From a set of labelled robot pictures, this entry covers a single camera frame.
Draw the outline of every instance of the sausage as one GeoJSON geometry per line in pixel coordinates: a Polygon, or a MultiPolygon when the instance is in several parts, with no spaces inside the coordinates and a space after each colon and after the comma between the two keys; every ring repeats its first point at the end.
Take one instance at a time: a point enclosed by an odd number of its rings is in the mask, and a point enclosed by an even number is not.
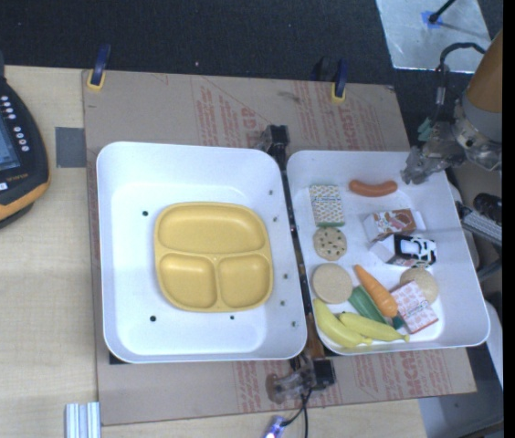
{"type": "Polygon", "coordinates": [[[393,180],[388,180],[383,183],[370,184],[361,182],[360,180],[351,180],[349,182],[349,190],[361,196],[386,196],[397,190],[397,183],[393,180]]]}

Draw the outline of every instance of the round cracker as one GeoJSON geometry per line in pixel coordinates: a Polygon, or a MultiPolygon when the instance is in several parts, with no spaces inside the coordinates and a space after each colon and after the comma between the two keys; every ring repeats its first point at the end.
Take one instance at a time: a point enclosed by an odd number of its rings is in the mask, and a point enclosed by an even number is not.
{"type": "Polygon", "coordinates": [[[323,263],[314,270],[312,288],[323,302],[342,303],[351,296],[351,276],[336,263],[323,263]]]}
{"type": "Polygon", "coordinates": [[[328,261],[337,261],[347,253],[347,237],[336,227],[320,227],[312,237],[314,251],[328,261]]]}
{"type": "Polygon", "coordinates": [[[423,267],[410,267],[400,276],[400,286],[415,281],[429,304],[433,304],[438,297],[438,283],[434,276],[423,267]]]}

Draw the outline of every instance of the cardboard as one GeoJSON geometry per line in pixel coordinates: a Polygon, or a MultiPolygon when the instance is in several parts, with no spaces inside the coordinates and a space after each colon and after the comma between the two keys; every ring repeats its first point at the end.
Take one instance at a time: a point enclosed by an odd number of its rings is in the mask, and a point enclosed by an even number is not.
{"type": "MultiPolygon", "coordinates": [[[[83,100],[89,226],[103,425],[297,408],[268,398],[266,378],[291,372],[285,360],[134,365],[115,360],[102,336],[95,161],[114,141],[255,147],[269,124],[287,125],[288,154],[301,150],[408,151],[393,90],[348,84],[331,101],[331,84],[108,71],[102,90],[83,100]]],[[[465,349],[332,357],[337,382],[309,407],[381,402],[476,390],[465,349]]]]}

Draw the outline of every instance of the table surface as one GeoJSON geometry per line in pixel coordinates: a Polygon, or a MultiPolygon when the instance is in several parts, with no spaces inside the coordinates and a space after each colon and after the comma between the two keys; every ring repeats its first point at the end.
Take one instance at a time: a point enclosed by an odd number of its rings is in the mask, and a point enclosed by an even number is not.
{"type": "MultiPolygon", "coordinates": [[[[29,214],[0,230],[0,436],[62,437],[65,405],[98,400],[86,170],[57,168],[55,157],[56,127],[83,128],[81,70],[5,75],[40,126],[52,181],[29,214]]],[[[260,436],[272,415],[106,426],[101,436],[260,436]]],[[[417,400],[313,408],[308,419],[314,437],[426,436],[417,400]]],[[[303,435],[302,415],[284,437],[303,435]]]]}

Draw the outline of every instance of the white tray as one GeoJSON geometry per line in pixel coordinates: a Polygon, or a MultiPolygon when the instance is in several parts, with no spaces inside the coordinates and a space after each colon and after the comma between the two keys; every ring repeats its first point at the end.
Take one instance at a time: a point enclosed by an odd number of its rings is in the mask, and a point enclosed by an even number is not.
{"type": "MultiPolygon", "coordinates": [[[[354,349],[342,348],[319,332],[324,344],[338,354],[475,346],[489,335],[489,315],[447,177],[444,173],[435,173],[425,183],[406,185],[400,178],[406,158],[406,152],[363,151],[299,151],[289,158],[290,192],[309,279],[319,264],[327,263],[316,254],[312,244],[317,228],[309,197],[309,186],[313,184],[340,187],[345,214],[345,225],[341,229],[346,234],[348,248],[336,263],[348,271],[354,287],[359,284],[352,269],[355,264],[362,265],[388,289],[398,284],[405,271],[405,268],[384,263],[369,251],[371,244],[363,230],[363,219],[368,214],[399,208],[416,209],[426,224],[426,231],[417,235],[436,241],[437,261],[428,270],[439,287],[438,299],[433,304],[439,321],[413,334],[409,342],[375,341],[371,346],[354,349]],[[392,179],[399,187],[397,192],[385,197],[367,198],[348,189],[352,179],[368,183],[392,179]]],[[[334,313],[355,311],[349,302],[330,307],[334,313]]]]}
{"type": "Polygon", "coordinates": [[[281,360],[306,344],[300,279],[276,162],[257,150],[115,142],[97,159],[103,333],[132,363],[281,360]],[[232,313],[185,311],[162,295],[153,228],[166,206],[241,204],[263,220],[274,283],[261,306],[232,313]]]}

